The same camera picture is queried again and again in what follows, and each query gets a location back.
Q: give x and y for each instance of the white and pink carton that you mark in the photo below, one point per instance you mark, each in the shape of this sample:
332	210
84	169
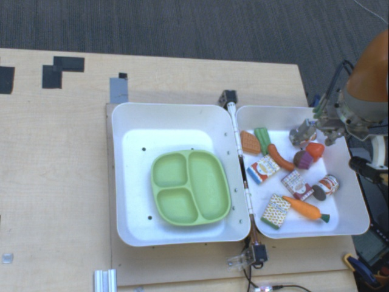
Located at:
296	184

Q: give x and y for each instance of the yellow patterned packet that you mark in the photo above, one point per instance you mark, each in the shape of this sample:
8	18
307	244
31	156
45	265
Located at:
276	211

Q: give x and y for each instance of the white plastic tray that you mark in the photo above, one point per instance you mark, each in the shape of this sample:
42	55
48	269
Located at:
136	178
343	211

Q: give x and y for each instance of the black cylinder on white bracket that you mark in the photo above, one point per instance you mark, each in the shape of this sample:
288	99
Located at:
363	166

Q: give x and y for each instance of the orange toy sausage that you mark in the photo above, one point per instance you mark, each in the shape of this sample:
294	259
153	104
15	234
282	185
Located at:
279	158

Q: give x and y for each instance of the orange toy carrot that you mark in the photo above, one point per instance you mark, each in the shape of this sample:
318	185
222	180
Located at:
304	208

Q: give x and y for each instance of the thin black and white rod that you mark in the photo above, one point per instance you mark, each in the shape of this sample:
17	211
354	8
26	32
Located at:
236	132

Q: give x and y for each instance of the purple and brown toy cupcake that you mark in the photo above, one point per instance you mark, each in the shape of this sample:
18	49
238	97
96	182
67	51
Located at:
304	160

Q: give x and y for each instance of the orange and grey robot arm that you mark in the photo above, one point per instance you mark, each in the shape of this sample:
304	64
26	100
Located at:
370	71

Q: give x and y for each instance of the green toy celery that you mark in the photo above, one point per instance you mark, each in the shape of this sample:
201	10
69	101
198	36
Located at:
262	137

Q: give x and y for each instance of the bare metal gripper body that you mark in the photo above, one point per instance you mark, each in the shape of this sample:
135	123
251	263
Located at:
349	125

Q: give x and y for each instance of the green divided plate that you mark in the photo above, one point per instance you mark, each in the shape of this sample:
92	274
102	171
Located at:
206	181

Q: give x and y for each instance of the white blue orange carton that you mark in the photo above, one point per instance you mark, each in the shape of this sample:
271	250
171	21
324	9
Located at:
263	169

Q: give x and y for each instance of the orange toy waffle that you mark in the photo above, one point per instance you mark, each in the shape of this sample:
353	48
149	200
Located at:
249	143

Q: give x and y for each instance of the orange and white can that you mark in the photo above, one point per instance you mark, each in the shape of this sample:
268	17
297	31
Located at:
328	185

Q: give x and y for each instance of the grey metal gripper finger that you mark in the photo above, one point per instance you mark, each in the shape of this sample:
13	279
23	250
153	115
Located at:
332	138
301	134

